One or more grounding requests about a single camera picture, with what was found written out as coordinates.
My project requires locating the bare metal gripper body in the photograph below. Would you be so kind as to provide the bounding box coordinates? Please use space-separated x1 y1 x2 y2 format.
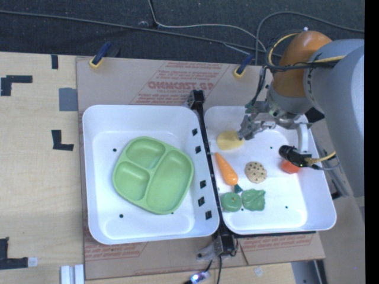
241 101 300 133

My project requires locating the green divided plate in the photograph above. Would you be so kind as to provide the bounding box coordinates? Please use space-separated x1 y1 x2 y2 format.
111 135 195 215

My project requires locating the orange carrot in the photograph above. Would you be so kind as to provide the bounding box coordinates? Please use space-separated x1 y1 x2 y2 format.
214 151 244 193

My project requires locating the orange rounded toy food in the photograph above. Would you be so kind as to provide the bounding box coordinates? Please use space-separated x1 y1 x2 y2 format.
280 159 301 175

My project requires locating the white plastic tray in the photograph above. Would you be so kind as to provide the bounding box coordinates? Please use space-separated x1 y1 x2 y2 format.
204 105 338 236
82 104 221 246

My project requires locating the black block with thin wires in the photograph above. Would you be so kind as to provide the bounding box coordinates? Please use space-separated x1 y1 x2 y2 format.
188 89 206 110
218 234 238 256

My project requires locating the tan biscuit with dark dots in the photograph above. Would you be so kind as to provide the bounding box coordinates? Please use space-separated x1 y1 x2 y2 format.
244 161 268 185

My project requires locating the black cylinder on white bracket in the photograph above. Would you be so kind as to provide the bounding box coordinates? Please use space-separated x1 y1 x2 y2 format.
278 122 313 168

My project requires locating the green leaf toy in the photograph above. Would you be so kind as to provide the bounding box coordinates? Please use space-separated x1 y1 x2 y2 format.
240 188 266 212

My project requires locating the brown cardboard board red print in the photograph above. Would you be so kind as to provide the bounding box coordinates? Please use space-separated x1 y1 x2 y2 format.
75 56 327 280

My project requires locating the green round toy fruit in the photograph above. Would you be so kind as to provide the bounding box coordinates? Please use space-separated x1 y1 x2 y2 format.
220 191 243 213

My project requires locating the pale yellow rounded toy food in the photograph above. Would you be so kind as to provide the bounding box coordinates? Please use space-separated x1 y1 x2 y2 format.
216 130 245 151

